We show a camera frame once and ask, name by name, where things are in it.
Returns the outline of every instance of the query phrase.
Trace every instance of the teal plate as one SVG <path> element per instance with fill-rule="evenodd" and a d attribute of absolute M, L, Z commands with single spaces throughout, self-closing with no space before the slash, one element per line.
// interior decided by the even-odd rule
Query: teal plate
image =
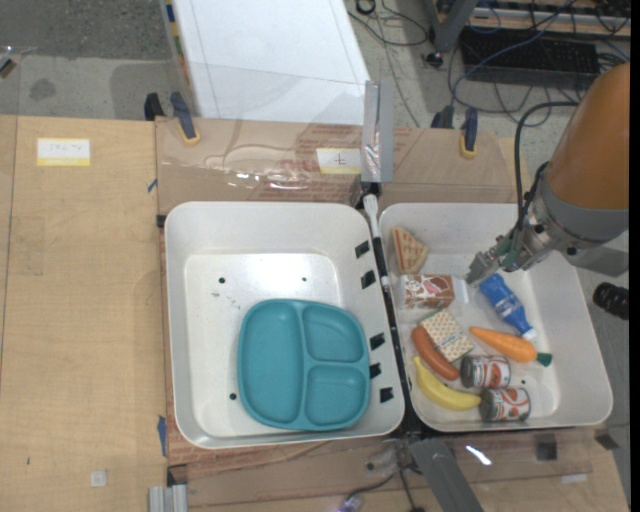
<path fill-rule="evenodd" d="M 352 425 L 369 404 L 369 353 L 362 327 L 344 309 L 272 299 L 242 321 L 238 386 L 257 421 L 291 430 Z"/>

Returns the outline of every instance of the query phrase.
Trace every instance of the can label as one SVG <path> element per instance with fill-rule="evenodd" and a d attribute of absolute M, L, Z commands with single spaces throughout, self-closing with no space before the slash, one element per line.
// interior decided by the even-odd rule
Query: can label
<path fill-rule="evenodd" d="M 529 393 L 524 388 L 483 389 L 480 415 L 485 421 L 525 420 L 531 413 Z"/>
<path fill-rule="evenodd" d="M 509 360 L 504 356 L 465 356 L 460 380 L 466 388 L 506 388 L 511 380 Z"/>

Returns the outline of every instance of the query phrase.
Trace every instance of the wooden table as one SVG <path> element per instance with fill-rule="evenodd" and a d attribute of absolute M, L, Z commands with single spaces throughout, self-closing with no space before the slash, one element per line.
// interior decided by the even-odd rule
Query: wooden table
<path fill-rule="evenodd" d="M 166 485 L 157 430 L 166 402 L 154 125 L 21 117 L 17 126 L 0 374 L 0 510 L 145 510 L 148 488 Z M 38 138 L 59 137 L 88 139 L 91 165 L 38 166 Z M 6 162 L 2 170 L 6 183 Z M 6 187 L 0 193 L 6 196 Z M 483 482 L 474 490 L 487 512 L 626 510 L 611 452 L 596 442 L 585 450 L 592 471 L 574 478 Z M 284 474 L 298 468 L 283 464 Z M 92 474 L 103 470 L 106 485 L 92 486 Z M 268 487 L 275 470 L 223 473 L 210 484 L 222 493 L 250 480 Z M 313 481 L 309 473 L 297 478 L 300 487 Z M 438 510 L 421 480 L 413 483 L 418 504 Z M 193 490 L 202 498 L 199 485 Z M 200 501 L 193 510 L 336 510 L 341 499 Z M 397 482 L 365 499 L 368 512 L 409 509 Z"/>

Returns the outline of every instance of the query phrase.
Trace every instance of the concrete floor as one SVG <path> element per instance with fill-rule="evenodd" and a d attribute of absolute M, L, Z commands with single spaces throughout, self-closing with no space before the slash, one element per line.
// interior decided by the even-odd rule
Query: concrete floor
<path fill-rule="evenodd" d="M 0 113 L 142 120 L 150 92 L 159 94 L 165 108 L 173 91 L 179 90 L 188 98 L 164 19 L 164 4 L 164 0 L 0 0 L 0 46 L 12 45 L 23 52 L 19 73 L 10 75 L 4 84 L 0 82 Z M 353 2 L 345 0 L 345 5 L 355 12 Z M 420 2 L 398 0 L 387 5 L 428 26 Z M 417 26 L 380 5 L 377 12 L 380 25 L 373 21 L 371 26 L 382 29 L 388 40 L 406 43 L 423 38 Z M 429 42 L 383 45 L 362 24 L 352 24 L 371 79 L 390 78 L 395 84 L 395 124 L 429 126 L 434 114 L 449 104 L 447 73 L 451 69 L 453 76 L 459 76 L 459 57 L 446 54 L 444 65 L 434 69 L 423 60 L 433 51 Z M 616 44 L 629 55 L 628 42 Z M 519 105 L 528 90 L 504 85 L 499 89 L 509 106 Z M 458 94 L 478 108 L 501 109 L 491 85 L 463 82 Z M 557 91 L 549 94 L 553 100 L 565 99 Z M 534 88 L 514 118 L 481 113 L 479 127 L 499 136 L 513 136 L 514 119 L 544 101 L 548 101 L 545 91 Z M 570 113 L 569 109 L 554 109 L 541 126 L 526 130 L 522 149 L 529 169 L 549 159 Z M 460 126 L 463 115 L 464 108 L 457 107 L 454 126 Z M 541 112 L 531 122 L 543 118 Z M 628 250 L 628 232 L 612 245 Z M 627 272 L 614 279 L 585 270 L 580 270 L 579 276 L 614 390 L 608 433 L 618 445 L 614 453 L 631 503 L 629 322 L 604 312 L 591 299 L 603 281 L 628 288 L 629 276 Z"/>

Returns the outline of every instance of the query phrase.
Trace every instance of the hot dog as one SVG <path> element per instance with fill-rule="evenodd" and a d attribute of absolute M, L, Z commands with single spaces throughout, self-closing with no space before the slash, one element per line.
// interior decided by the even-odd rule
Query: hot dog
<path fill-rule="evenodd" d="M 427 331 L 425 331 L 423 327 L 418 326 L 414 328 L 413 331 L 411 331 L 411 339 L 420 357 L 434 372 L 451 381 L 460 377 L 460 371 L 435 349 L 429 339 Z"/>

